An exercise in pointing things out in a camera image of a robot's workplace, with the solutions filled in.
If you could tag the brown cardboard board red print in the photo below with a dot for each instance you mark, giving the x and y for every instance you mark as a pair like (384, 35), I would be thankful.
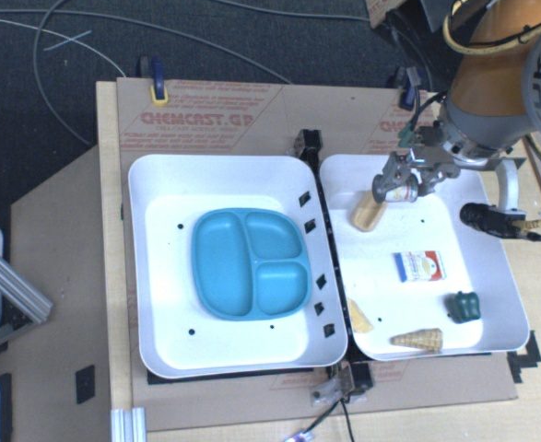
(251, 108)

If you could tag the white blue red carton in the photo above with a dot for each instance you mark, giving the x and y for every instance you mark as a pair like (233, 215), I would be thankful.
(419, 266)

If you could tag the blue divided plate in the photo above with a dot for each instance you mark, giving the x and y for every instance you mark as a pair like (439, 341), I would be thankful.
(233, 265)

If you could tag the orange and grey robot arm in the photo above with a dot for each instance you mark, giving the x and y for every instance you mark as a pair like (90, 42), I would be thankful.
(493, 76)

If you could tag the black cylinder on white bracket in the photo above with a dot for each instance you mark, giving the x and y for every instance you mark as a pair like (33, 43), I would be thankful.
(486, 219)

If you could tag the green toy bell pepper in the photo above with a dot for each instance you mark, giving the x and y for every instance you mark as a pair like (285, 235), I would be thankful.
(463, 307)

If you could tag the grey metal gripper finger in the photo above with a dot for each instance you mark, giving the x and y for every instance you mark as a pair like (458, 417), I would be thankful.
(387, 177)
(429, 183)

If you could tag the white plastic tray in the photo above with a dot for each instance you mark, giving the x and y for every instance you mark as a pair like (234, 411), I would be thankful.
(168, 256)
(417, 302)

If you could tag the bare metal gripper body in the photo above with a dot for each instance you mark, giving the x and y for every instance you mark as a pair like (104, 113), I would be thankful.
(436, 154)

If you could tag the yellow toy pizza slice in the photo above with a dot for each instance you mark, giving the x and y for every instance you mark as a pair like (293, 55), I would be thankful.
(360, 318)

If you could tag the tan toy waffle cone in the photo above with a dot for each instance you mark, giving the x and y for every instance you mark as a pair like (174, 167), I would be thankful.
(422, 340)

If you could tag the tan toy bread loaf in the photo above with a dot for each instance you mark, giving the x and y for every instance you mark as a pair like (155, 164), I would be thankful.
(367, 214)

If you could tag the small white and red can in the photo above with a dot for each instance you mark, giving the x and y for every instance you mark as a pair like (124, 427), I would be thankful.
(401, 192)

